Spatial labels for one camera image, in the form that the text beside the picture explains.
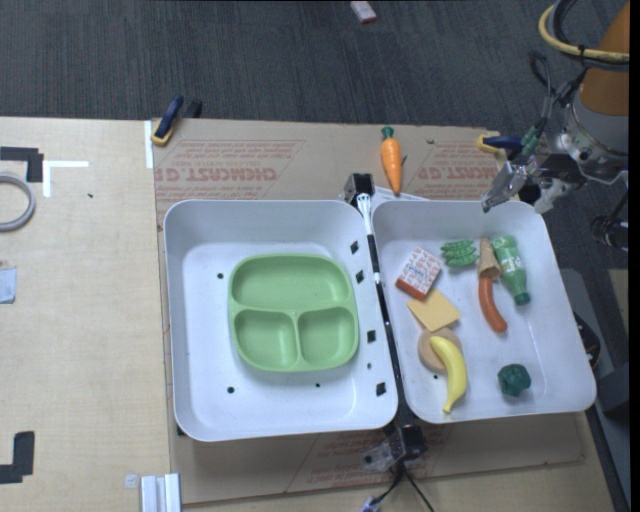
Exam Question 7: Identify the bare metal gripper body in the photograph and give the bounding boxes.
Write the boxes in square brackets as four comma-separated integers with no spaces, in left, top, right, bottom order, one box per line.
[519,128,630,191]

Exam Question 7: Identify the brown waffle cone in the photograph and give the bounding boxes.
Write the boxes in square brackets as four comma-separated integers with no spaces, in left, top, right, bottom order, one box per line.
[476,236,503,280]

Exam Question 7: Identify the green pea pods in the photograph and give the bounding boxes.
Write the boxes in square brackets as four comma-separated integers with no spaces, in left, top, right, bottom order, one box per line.
[439,239,480,268]

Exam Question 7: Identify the green bottle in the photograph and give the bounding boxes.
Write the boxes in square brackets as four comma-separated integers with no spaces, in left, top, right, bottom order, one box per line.
[491,234,533,307]

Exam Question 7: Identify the white paper sheet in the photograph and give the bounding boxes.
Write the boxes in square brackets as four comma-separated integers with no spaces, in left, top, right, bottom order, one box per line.
[373,186,432,203]

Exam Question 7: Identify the orange carrot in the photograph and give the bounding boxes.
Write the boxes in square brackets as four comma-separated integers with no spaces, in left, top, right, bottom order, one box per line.
[379,125,405,197]

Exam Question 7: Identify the orange sausage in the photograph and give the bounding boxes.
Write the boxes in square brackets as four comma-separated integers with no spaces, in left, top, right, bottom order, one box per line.
[477,275,509,334]

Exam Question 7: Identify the orange and white carton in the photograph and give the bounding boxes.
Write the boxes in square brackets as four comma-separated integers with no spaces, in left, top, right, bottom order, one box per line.
[394,246,444,302]

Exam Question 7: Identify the white plastic tray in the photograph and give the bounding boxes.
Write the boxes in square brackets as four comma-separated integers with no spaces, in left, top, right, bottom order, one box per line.
[163,199,400,443]
[371,199,598,426]

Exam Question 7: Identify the yellow cheese slice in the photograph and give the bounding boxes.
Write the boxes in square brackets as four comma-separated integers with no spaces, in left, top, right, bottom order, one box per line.
[405,288,463,333]

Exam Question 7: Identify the thin black and white rod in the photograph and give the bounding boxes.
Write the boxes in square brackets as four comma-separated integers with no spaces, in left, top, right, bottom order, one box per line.
[356,193,407,427]

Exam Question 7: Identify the tan round biscuit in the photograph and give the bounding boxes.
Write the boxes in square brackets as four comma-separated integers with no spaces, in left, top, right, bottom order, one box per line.
[417,326,463,373]

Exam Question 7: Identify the green broccoli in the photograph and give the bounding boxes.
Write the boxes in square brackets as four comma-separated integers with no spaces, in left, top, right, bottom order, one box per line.
[496,363,533,399]

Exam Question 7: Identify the yellow banana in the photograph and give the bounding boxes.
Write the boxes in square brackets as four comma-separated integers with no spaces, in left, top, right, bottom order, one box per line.
[429,334,469,415]

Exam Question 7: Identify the white and red small box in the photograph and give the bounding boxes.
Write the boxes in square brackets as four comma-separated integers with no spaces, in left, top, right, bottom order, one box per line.
[349,0,379,25]

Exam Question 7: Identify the green divided plate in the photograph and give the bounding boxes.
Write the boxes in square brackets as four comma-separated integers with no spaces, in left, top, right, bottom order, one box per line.
[227,253,361,373]

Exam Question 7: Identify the brown cardboard board red print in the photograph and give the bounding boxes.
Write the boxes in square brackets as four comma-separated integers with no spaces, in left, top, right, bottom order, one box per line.
[151,117,587,507]

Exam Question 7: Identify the grey tape roll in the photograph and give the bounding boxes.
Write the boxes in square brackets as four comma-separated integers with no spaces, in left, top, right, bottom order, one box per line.
[0,171,38,233]

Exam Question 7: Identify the black block with thin wires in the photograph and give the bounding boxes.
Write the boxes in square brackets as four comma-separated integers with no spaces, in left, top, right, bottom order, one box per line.
[361,423,430,472]
[342,172,376,204]

